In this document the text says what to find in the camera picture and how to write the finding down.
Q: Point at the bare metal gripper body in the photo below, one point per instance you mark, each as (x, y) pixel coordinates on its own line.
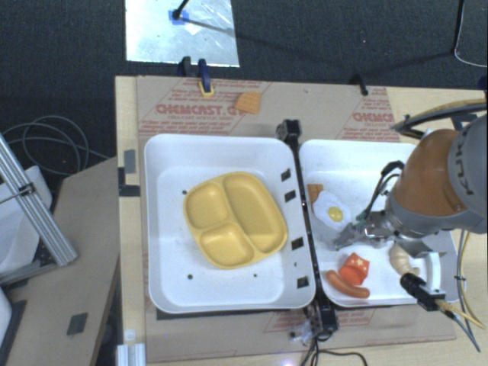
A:
(379, 230)

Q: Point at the white plastic tray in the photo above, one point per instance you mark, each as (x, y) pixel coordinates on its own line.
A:
(171, 280)
(354, 162)

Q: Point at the black cylinder on white bracket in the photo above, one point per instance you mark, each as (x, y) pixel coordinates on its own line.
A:
(419, 288)

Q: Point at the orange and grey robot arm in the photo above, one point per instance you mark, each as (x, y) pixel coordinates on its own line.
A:
(431, 177)

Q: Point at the red sausage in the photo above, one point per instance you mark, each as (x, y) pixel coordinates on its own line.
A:
(345, 285)

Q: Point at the orange toast slice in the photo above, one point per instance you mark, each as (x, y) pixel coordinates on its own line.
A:
(313, 192)

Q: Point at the orange waffle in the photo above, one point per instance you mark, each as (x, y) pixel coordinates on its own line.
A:
(248, 102)

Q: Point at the thin black rod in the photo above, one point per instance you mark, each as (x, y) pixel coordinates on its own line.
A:
(305, 204)

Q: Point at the yellow divided plate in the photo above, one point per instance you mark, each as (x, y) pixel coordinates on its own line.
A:
(234, 219)

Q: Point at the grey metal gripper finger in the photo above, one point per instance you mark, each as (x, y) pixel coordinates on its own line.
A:
(345, 241)
(352, 228)

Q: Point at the white and yellow fried egg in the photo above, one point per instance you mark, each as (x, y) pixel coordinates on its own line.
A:
(329, 210)

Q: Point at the brown cardboard board red print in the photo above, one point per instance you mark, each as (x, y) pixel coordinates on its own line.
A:
(324, 109)

